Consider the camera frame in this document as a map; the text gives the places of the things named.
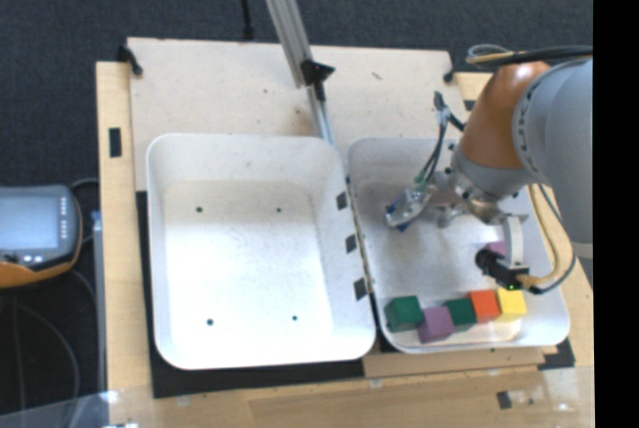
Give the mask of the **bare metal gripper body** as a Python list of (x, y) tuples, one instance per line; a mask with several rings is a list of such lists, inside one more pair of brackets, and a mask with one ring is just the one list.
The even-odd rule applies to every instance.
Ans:
[(462, 215), (472, 215), (487, 225), (500, 225), (508, 217), (500, 206), (500, 197), (490, 194), (458, 171), (436, 172), (429, 182), (427, 206), (437, 212), (439, 225), (451, 225)]

